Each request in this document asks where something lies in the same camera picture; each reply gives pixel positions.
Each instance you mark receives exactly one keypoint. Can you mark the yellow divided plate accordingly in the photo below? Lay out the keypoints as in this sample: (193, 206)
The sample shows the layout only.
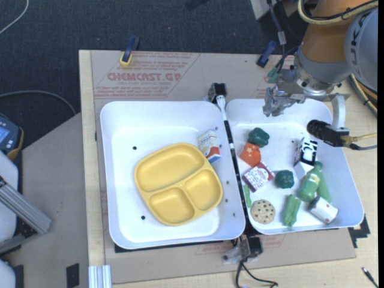
(177, 184)

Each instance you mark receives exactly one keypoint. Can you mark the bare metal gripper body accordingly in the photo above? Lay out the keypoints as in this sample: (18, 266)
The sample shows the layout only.
(303, 88)

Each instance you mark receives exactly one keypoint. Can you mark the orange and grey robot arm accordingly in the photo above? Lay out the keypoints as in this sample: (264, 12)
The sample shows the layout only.
(325, 25)

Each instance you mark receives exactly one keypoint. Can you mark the green bean bundle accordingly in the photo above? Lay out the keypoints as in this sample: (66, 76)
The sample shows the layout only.
(291, 210)

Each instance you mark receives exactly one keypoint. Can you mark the dark green broccoli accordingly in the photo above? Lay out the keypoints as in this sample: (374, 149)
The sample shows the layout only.
(284, 179)

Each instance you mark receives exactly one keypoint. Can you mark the white can with red dots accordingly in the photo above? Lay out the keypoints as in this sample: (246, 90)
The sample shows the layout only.
(324, 211)

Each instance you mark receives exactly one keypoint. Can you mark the thin black and white rod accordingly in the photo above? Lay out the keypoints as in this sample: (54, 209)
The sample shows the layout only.
(229, 133)

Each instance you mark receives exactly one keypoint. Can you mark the dark green bell pepper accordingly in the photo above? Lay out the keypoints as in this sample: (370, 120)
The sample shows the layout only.
(258, 136)

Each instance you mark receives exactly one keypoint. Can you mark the light green bottle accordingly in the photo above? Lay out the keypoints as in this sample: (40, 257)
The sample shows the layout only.
(309, 184)

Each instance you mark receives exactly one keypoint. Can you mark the white, orange and blue carton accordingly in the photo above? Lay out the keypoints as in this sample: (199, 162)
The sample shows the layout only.
(208, 144)

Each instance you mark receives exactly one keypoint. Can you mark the orange packet with yellow star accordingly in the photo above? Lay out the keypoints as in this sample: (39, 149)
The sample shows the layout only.
(250, 156)

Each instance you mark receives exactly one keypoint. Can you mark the black and white carton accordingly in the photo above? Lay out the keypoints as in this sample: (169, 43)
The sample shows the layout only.
(307, 153)

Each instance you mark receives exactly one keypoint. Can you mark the brown cardboard board, red print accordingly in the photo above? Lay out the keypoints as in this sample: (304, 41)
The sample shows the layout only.
(180, 265)

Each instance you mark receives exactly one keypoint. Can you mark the white plastic tray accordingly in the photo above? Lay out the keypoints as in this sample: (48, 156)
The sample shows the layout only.
(342, 172)
(123, 190)

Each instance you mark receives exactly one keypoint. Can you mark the small green pea pod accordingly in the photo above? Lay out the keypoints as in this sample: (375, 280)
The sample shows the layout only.
(247, 196)

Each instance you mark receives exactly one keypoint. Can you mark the black cylinder on white bracket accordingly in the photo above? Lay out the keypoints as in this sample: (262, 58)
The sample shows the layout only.
(328, 133)

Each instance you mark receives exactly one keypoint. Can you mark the tan chocolate chip biscuit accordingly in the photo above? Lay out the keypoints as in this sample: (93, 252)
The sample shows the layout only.
(262, 211)

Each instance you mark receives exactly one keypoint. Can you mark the pink and white packet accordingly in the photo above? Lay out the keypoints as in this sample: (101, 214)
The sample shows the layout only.
(258, 177)

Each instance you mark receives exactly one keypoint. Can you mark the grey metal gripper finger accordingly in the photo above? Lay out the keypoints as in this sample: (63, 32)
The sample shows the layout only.
(269, 103)
(282, 106)

